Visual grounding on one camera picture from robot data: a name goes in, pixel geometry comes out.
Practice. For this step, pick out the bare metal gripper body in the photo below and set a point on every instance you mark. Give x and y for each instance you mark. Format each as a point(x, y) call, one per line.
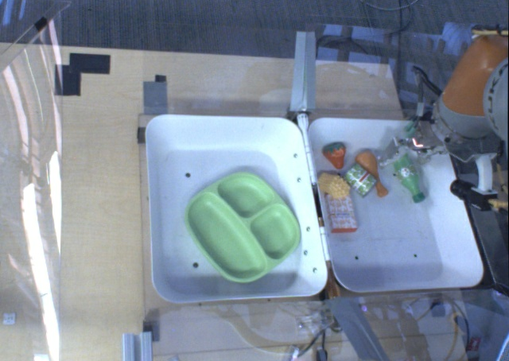
point(471, 147)

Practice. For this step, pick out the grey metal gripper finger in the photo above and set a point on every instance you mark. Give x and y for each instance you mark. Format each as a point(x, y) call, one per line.
point(390, 152)
point(429, 152)

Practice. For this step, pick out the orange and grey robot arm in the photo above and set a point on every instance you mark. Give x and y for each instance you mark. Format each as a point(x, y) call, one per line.
point(469, 77)

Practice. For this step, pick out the orange toy chicken drumstick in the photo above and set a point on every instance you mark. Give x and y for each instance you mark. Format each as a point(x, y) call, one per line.
point(367, 161)

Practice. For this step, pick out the green plastic bottle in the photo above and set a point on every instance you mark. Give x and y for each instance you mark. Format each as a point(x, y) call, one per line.
point(407, 176)

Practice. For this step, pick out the green and white carton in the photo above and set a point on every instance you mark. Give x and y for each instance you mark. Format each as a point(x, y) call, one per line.
point(360, 180)

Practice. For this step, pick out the red toy strawberry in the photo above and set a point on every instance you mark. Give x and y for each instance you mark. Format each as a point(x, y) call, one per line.
point(335, 154)

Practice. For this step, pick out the yellow toy corn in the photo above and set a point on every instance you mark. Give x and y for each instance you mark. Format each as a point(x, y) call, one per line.
point(333, 185)

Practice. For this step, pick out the orange and white carton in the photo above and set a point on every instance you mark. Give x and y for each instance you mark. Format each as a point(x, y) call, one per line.
point(341, 214)

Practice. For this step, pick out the white plastic tray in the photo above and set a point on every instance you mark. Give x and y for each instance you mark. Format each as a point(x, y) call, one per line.
point(397, 244)
point(238, 140)

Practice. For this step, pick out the green divided plate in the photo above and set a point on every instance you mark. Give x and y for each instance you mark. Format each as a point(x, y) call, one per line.
point(226, 228)

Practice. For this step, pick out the black cylinder on white bracket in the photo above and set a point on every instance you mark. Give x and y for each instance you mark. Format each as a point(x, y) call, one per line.
point(482, 170)

